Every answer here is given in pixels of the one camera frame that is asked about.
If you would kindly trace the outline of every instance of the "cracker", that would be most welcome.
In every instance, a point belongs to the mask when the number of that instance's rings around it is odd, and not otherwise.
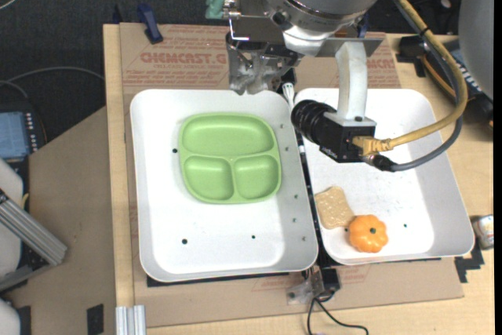
[[[332,187],[315,195],[315,204],[321,225],[326,229],[347,227],[354,219],[354,213],[347,204],[344,189]]]

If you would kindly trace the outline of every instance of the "green connector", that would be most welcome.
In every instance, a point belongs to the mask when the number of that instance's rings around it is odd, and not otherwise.
[[[206,18],[220,20],[223,16],[223,4],[225,0],[206,0]]]

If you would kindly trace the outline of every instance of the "black cable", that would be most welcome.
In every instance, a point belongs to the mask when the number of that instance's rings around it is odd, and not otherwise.
[[[14,84],[13,82],[10,82],[9,80],[0,80],[0,86],[9,86],[11,88],[14,88],[17,91],[19,91],[26,99],[29,98],[27,92],[24,89],[22,89],[17,84]]]
[[[343,322],[340,322],[337,319],[335,319],[335,317],[333,317],[329,313],[329,311],[322,305],[322,303],[325,303],[326,301],[330,300],[333,297],[334,294],[335,293],[332,292],[329,297],[327,297],[326,299],[323,299],[323,300],[320,300],[318,297],[314,297],[312,299],[311,306],[308,309],[308,315],[307,315],[307,331],[308,331],[308,335],[313,335],[312,329],[311,329],[311,316],[312,316],[312,311],[314,310],[314,304],[315,303],[317,303],[319,305],[319,307],[328,315],[328,317],[330,317],[339,326],[344,326],[346,328],[354,328],[356,330],[363,330],[363,331],[365,331],[366,335],[369,335],[369,331],[368,331],[368,329],[365,326],[359,326],[359,325],[355,325],[355,324],[345,324]]]
[[[403,8],[399,4],[399,2],[397,0],[392,0],[392,1],[396,4],[399,12],[403,15],[403,17],[408,22],[410,27],[417,34],[419,34],[420,29],[416,26],[416,24],[408,16],[408,14],[403,10]],[[453,77],[453,72],[451,71],[449,66],[446,65],[446,62],[442,59],[442,57],[439,54],[439,52],[437,51],[437,49],[427,40],[427,38],[426,37],[421,37],[421,38],[425,41],[425,43],[427,44],[427,46],[429,48],[429,51],[432,53],[432,55],[435,57],[435,59],[438,61],[439,65],[442,67],[443,71],[445,72],[445,75],[448,78],[449,83],[451,84],[451,86],[453,87],[453,89],[455,91],[455,103],[458,104],[460,89],[459,89],[459,86],[458,86],[456,79]],[[410,162],[390,164],[387,170],[389,170],[391,172],[401,172],[403,170],[414,169],[420,165],[423,165],[425,162],[431,161],[433,158],[437,157],[438,155],[440,155],[441,153],[446,151],[457,140],[458,136],[460,135],[460,131],[462,129],[462,123],[463,123],[463,119],[462,119],[462,116],[460,116],[456,120],[455,128],[454,128],[452,134],[450,135],[450,137],[448,138],[448,140],[446,140],[443,144],[441,144],[435,150],[429,152],[428,154],[426,154],[418,159],[410,161]]]
[[[27,73],[16,75],[16,76],[11,77],[11,78],[7,78],[6,80],[3,80],[3,81],[12,83],[13,81],[17,81],[17,80],[20,80],[22,78],[29,77],[30,75],[38,75],[38,74],[46,73],[46,72],[49,72],[49,71],[78,71],[78,72],[81,72],[81,73],[86,73],[88,75],[93,75],[94,77],[99,78],[100,80],[104,81],[104,77],[102,75],[99,75],[99,74],[95,73],[92,70],[87,70],[87,69],[81,68],[81,67],[46,67],[46,68],[40,68],[40,69],[37,69],[37,70],[29,71]]]

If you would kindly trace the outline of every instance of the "cardboard sheet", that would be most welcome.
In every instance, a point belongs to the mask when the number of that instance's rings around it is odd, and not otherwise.
[[[136,188],[129,105],[146,88],[227,89],[226,27],[159,27],[164,42],[151,45],[140,24],[121,24],[125,142],[129,176],[129,212],[133,248],[136,304],[146,307],[149,327],[214,322],[260,316],[305,313],[306,304],[288,304],[287,293],[302,280],[301,273],[251,279],[149,286],[138,246]],[[385,34],[368,59],[370,88],[400,88]],[[337,87],[334,58],[305,57],[296,67],[296,90]],[[337,269],[342,289],[330,309],[360,308],[463,296],[454,260],[366,264]]]

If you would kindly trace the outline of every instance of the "camera lens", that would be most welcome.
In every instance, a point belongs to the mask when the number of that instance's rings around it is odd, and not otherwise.
[[[291,123],[313,143],[319,145],[319,130],[323,129],[325,112],[335,112],[333,107],[315,100],[302,100],[291,112]]]

